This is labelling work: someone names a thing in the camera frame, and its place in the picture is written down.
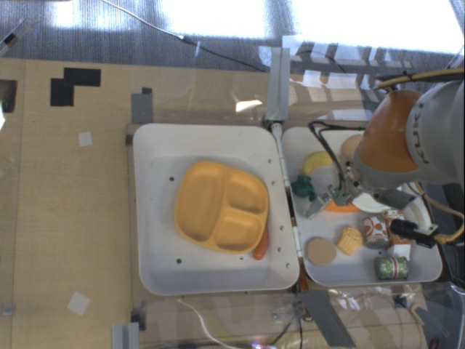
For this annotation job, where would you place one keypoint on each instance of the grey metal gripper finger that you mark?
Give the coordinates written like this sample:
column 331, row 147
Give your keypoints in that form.
column 314, row 207

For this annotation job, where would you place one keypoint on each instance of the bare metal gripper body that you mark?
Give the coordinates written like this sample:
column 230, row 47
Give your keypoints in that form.
column 351, row 184

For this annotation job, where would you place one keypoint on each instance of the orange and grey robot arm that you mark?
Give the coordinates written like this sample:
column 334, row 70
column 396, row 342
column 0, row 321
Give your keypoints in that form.
column 407, row 136

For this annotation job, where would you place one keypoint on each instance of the green broccoli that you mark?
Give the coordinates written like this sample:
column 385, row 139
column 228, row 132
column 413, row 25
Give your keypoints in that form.
column 303, row 187

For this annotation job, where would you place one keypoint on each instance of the white plastic tray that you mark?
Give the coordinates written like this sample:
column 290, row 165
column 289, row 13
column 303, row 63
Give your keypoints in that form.
column 160, row 231
column 327, row 227

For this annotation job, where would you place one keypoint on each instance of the white bowl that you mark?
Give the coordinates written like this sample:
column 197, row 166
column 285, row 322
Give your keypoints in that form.
column 367, row 204

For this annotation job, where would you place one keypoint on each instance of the orange carrot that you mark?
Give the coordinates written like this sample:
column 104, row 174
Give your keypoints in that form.
column 339, row 208

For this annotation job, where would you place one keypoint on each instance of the beige bread roll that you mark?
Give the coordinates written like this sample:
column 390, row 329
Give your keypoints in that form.
column 349, row 146

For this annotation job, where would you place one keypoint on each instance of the yellow banana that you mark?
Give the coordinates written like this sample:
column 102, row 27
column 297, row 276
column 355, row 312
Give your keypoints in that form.
column 316, row 159

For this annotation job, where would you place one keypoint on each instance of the brown round biscuit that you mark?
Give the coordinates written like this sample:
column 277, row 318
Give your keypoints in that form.
column 321, row 252

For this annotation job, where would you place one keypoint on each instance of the white and orange can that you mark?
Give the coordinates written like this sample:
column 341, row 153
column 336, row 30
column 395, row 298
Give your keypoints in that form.
column 376, row 232

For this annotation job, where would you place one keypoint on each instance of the orange sausage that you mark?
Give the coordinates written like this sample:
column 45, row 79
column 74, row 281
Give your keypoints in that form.
column 262, row 247

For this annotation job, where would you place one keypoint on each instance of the orange and white carton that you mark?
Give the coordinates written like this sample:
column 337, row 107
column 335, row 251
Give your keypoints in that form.
column 399, row 246

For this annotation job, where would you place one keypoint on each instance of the white and green can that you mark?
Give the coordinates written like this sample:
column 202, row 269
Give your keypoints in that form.
column 391, row 268

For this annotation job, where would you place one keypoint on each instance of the orange divided plate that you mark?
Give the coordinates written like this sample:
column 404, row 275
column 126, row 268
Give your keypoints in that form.
column 203, row 202

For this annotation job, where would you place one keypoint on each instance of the black cylinder on white bracket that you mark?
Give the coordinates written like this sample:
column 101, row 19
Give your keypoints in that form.
column 404, row 227

